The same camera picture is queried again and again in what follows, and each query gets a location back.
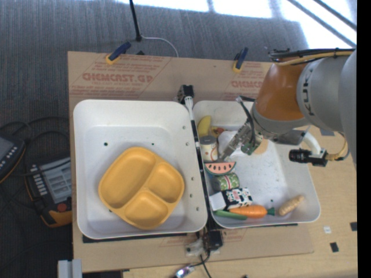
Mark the red watermelon slice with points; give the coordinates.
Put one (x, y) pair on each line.
(219, 167)

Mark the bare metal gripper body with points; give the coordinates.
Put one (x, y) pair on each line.
(246, 135)

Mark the yellow divided plate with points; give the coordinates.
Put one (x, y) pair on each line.
(139, 184)

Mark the white plastic tray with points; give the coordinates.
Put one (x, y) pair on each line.
(278, 178)
(127, 126)

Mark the yellow banana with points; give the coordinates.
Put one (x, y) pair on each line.
(203, 126)

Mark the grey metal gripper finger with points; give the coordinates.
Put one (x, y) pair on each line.
(235, 148)
(226, 152)

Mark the brown cardboard board red print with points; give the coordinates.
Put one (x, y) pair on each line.
(121, 80)

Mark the cream can with grey lid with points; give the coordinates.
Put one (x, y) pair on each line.
(208, 149)

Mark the orange carrot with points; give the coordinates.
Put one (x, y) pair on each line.
(249, 211)

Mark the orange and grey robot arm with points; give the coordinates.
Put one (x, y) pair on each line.
(321, 91)

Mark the green patterned can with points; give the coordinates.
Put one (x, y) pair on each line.
(226, 182)

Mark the tan round biscuit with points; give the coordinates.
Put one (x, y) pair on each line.
(262, 149)

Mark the beige toy corn cob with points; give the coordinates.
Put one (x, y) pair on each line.
(291, 205)

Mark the black cylinder on white bracket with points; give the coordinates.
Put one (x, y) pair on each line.
(304, 155)

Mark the white cube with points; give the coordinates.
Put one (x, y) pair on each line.
(216, 202)

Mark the thin black and white rod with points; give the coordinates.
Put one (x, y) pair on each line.
(196, 138)

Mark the green toy vegetable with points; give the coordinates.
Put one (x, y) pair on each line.
(229, 214)

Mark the black and white cow carton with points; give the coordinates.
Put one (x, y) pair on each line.
(237, 198)

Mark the yellow and red toy food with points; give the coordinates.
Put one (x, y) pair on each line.
(216, 131)

